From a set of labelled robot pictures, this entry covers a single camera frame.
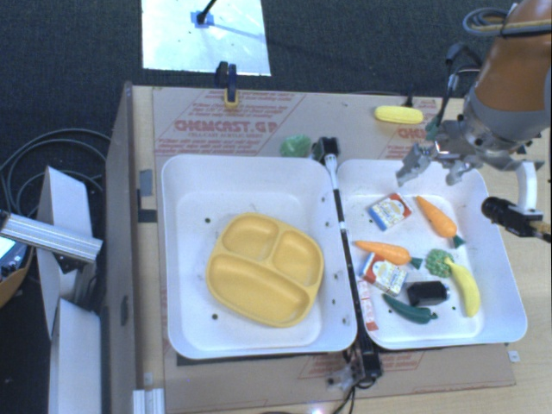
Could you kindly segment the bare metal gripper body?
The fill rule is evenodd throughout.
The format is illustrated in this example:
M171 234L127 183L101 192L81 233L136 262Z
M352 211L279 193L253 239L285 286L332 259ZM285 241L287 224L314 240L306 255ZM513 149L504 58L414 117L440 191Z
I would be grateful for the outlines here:
M453 172L467 172L483 165L509 172L523 162L533 163L536 170L544 166L543 160L513 158L524 144L499 137L479 121L443 121L436 129L434 143L434 160Z

